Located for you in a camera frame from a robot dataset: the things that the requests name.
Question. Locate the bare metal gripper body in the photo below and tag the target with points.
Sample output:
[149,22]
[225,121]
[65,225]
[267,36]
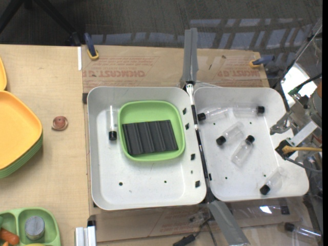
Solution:
[303,109]

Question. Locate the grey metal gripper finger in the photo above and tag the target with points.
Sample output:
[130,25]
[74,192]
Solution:
[278,130]
[288,117]

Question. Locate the clear plastic bottle black cap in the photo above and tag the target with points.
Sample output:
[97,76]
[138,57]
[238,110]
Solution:
[246,110]
[305,233]
[232,133]
[215,113]
[274,179]
[242,151]
[111,119]

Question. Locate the white plastic tray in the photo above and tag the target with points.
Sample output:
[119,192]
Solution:
[246,183]
[143,183]

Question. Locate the thin black and white rod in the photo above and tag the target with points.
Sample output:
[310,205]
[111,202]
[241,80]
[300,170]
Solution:
[196,123]

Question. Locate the black ribbed plastic rack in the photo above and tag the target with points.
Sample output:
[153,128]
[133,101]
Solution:
[150,137]

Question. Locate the brown cardboard board red print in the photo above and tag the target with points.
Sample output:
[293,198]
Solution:
[153,70]

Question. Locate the small pink round disc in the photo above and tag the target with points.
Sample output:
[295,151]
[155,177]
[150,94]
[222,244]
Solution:
[60,123]

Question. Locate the green divided plate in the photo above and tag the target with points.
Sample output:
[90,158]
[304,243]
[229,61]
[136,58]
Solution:
[52,227]

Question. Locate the small grey can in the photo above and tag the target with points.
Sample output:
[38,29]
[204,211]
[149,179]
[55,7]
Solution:
[35,228]

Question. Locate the yellow plate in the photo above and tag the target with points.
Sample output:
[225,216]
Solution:
[2,73]
[15,127]

